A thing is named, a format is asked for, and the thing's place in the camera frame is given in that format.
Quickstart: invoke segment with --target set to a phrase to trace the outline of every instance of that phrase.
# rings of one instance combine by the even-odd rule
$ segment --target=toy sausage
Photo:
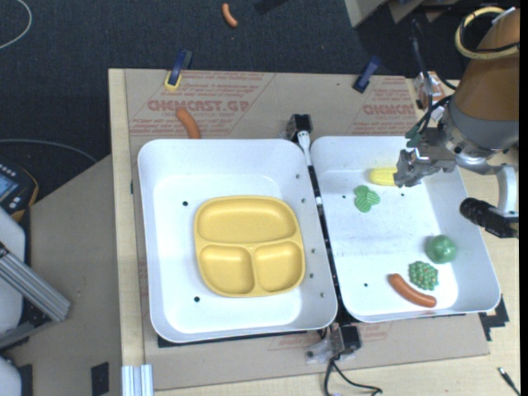
[[[227,3],[222,5],[222,15],[224,15],[225,21],[228,22],[231,27],[236,28],[238,26],[238,21],[233,17],[233,15],[231,15],[231,12],[229,11],[229,5]]]
[[[201,138],[200,129],[198,129],[198,125],[196,124],[196,120],[194,117],[192,117],[189,112],[184,109],[183,107],[180,107],[176,112],[176,118],[185,126],[185,129],[187,131],[187,134],[189,135],[189,138],[192,139],[199,139]]]
[[[393,286],[394,290],[413,304],[427,308],[436,306],[436,298],[434,296],[425,295],[413,289],[398,273],[389,275],[389,283]]]

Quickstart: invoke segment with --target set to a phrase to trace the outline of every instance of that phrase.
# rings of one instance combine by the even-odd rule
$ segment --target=black cable
[[[498,372],[501,373],[501,376],[503,377],[503,379],[508,383],[508,385],[513,389],[513,391],[515,392],[515,394],[517,396],[521,396],[521,392],[519,391],[519,389],[515,386],[515,383],[513,383],[513,380],[510,378],[510,376],[508,375],[508,373],[503,369],[503,368],[498,368]]]
[[[428,99],[427,111],[425,115],[422,117],[422,119],[420,120],[420,123],[423,123],[423,126],[419,132],[421,134],[426,129],[426,127],[429,125],[429,120],[431,119],[432,100],[433,100],[432,80],[431,80],[431,77],[429,76],[429,72],[427,71],[427,66],[423,60],[422,53],[420,50],[420,44],[418,42],[418,37],[416,34],[416,31],[418,31],[420,35],[423,36],[422,29],[416,19],[412,19],[411,25],[412,25],[412,51],[414,53],[414,57],[417,61],[420,72],[422,72],[423,80],[426,85],[427,99]]]
[[[445,96],[444,98],[442,98],[441,100],[438,100],[436,103],[434,103],[432,105],[432,110],[436,110],[438,107],[443,107],[445,106],[449,100],[451,99],[451,96]]]
[[[342,371],[339,369],[339,367],[336,365],[336,362],[335,362],[335,358],[332,358],[329,362],[328,362],[328,366],[327,366],[327,371],[324,375],[324,393],[326,396],[332,396],[329,392],[328,392],[328,381],[330,380],[330,374],[332,373],[332,369],[334,369],[335,371],[337,371],[337,373],[350,385],[352,386],[355,386],[355,387],[360,387],[362,389],[368,389],[368,390],[372,390],[373,393],[370,394],[370,396],[375,396],[376,394],[382,394],[383,393],[383,390],[380,389],[379,387],[375,387],[375,386],[369,386],[369,385],[366,385],[366,384],[358,384],[358,383],[354,383],[352,380],[350,380],[348,377],[346,377]]]
[[[456,85],[453,85],[451,82],[449,82],[447,79],[445,79],[440,73],[436,72],[436,76],[438,77],[438,79],[440,79],[442,81],[442,83],[452,89],[453,91],[456,89]]]
[[[328,328],[324,328],[323,330],[317,331],[319,337],[321,337],[321,340],[323,340],[327,336],[327,330]]]
[[[492,19],[495,19],[499,15],[500,15],[499,13],[483,13],[481,15],[475,16],[474,17],[474,21],[477,20],[477,19],[483,18],[483,17],[491,17]],[[465,35],[465,31],[467,29],[467,26],[464,25],[464,22],[465,22],[465,19],[460,23],[460,43],[469,51],[472,51],[474,53],[499,53],[501,51],[509,50],[509,49],[511,49],[513,47],[517,47],[517,46],[521,45],[520,41],[516,41],[514,43],[506,44],[506,45],[503,45],[501,47],[496,47],[496,48],[492,48],[492,49],[479,49],[477,47],[470,48],[464,42],[464,35]]]
[[[60,149],[67,149],[68,151],[74,151],[77,154],[82,155],[83,157],[90,160],[92,163],[97,163],[95,157],[91,156],[88,153],[85,153],[81,149],[70,147],[66,144],[61,144],[53,141],[43,141],[40,139],[0,139],[0,144],[38,144],[38,145],[49,145],[51,147],[57,147]]]

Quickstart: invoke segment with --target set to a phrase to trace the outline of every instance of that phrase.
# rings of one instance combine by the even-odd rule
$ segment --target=wooden table
[[[303,75],[299,75],[299,80],[303,80]],[[110,70],[109,88],[119,273],[121,355],[123,365],[142,365],[145,363],[145,354],[136,257],[134,202],[130,193],[132,173],[125,70]],[[493,162],[518,163],[518,151],[513,149],[508,154],[496,156]],[[471,196],[487,200],[493,205],[497,204],[498,190],[495,177],[481,177],[467,171],[462,171],[462,175]],[[386,395],[514,394],[499,375],[497,368],[504,368],[514,382],[520,386],[519,242],[516,239],[498,239],[489,233],[484,234],[483,237],[502,288],[510,320],[506,327],[492,330],[493,340],[489,343],[491,354],[466,359],[353,370],[348,373],[353,381],[362,384],[374,384],[382,388]],[[207,375],[208,371],[201,371],[201,374]],[[321,374],[302,375],[281,379],[218,384],[192,389],[166,390],[156,392],[156,394],[163,396],[180,394],[320,395],[322,394],[322,382],[323,376]],[[330,388],[332,392],[340,394],[358,394],[359,392],[358,389],[353,389],[345,384],[336,374],[332,375]]]

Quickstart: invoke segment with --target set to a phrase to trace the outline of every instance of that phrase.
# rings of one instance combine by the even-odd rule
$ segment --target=yellow divided plate
[[[196,211],[198,267],[224,296],[275,295],[304,277],[304,249],[294,211],[270,196],[226,196]]]

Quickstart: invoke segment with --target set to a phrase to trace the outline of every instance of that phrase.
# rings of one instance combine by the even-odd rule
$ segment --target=wire
[[[439,101],[433,103],[433,105],[431,106],[431,113],[432,113],[434,110],[436,110],[438,107],[443,107],[443,106],[445,106],[447,103],[449,103],[450,99],[451,99],[451,96],[446,96],[446,97],[442,98],[441,100],[439,100]],[[427,111],[427,112],[422,116],[422,118],[417,122],[417,126],[420,126],[420,125],[426,120],[427,116],[431,116],[431,115],[429,115],[428,113],[429,113],[429,111]]]
[[[517,54],[521,51],[521,42],[517,41],[515,43],[510,43],[508,45],[503,45],[495,49],[468,49],[464,43],[464,32],[465,28],[469,26],[470,23],[479,19],[480,17],[498,17],[504,13],[504,9],[500,7],[484,7],[478,9],[468,16],[466,16],[460,23],[458,29],[455,33],[455,46],[456,49],[465,57],[469,59],[481,59],[481,60],[493,60],[500,59],[502,57],[511,56]]]
[[[91,156],[90,154],[85,153],[84,151],[82,151],[82,150],[80,150],[78,148],[70,147],[69,145],[61,144],[61,143],[53,142],[53,141],[43,141],[43,140],[40,140],[40,139],[0,139],[0,144],[38,144],[38,145],[49,145],[51,147],[57,147],[57,148],[60,148],[60,149],[67,149],[69,151],[74,151],[75,153],[80,154],[83,157],[89,159],[91,162],[97,163],[96,158]]]
[[[456,85],[453,85],[451,82],[449,82],[447,79],[445,79],[440,73],[436,72],[436,76],[438,77],[438,79],[440,79],[442,81],[442,83],[452,89],[453,91],[456,89]]]
[[[515,386],[515,384],[513,383],[513,380],[510,378],[510,376],[508,375],[508,373],[501,367],[497,368],[498,369],[498,372],[501,373],[501,376],[503,377],[503,379],[508,383],[508,385],[513,389],[513,391],[516,393],[517,396],[521,396],[521,392],[519,391],[519,389]]]
[[[25,3],[23,2],[22,0],[14,0],[15,2],[19,2],[26,10],[27,10],[27,14],[29,15],[29,20],[27,22],[27,26],[26,26],[26,29],[21,33],[19,34],[15,39],[11,40],[11,41],[8,41],[7,43],[5,44],[2,44],[0,45],[0,50],[1,49],[5,49],[6,47],[8,47],[9,45],[11,44],[14,44],[16,43],[17,41],[19,41],[20,38],[22,38],[25,34],[27,34],[27,31],[30,30],[31,28],[31,24],[33,23],[33,15],[31,14],[31,9],[30,7]]]
[[[412,51],[414,53],[414,57],[417,61],[418,67],[420,68],[420,71],[423,75],[423,80],[427,92],[427,111],[426,114],[422,117],[420,122],[423,122],[422,129],[420,131],[420,134],[423,133],[423,131],[426,129],[426,127],[429,125],[429,120],[431,119],[431,113],[432,113],[432,80],[429,76],[429,72],[427,71],[427,66],[423,60],[422,54],[420,52],[420,45],[418,43],[418,37],[415,31],[418,31],[420,35],[423,36],[422,29],[420,27],[420,24],[416,19],[412,20]]]
[[[335,371],[337,371],[337,373],[350,385],[352,386],[355,386],[355,387],[360,387],[362,389],[369,389],[369,390],[372,390],[373,392],[370,394],[370,396],[375,396],[376,394],[382,394],[383,393],[383,390],[380,389],[379,387],[375,387],[375,386],[369,386],[369,385],[365,385],[365,384],[358,384],[358,383],[354,383],[352,380],[350,380],[348,377],[346,377],[341,370],[339,370],[339,368],[337,367],[336,365],[336,362],[335,362],[335,358],[332,358],[329,362],[328,362],[328,367],[327,367],[327,372],[326,374],[324,375],[324,393],[326,396],[332,396],[329,392],[328,392],[328,381],[330,380],[330,373],[332,373],[332,369],[334,369]]]
[[[324,328],[323,330],[317,331],[319,337],[321,337],[321,340],[323,340],[327,336],[327,330],[328,328]]]

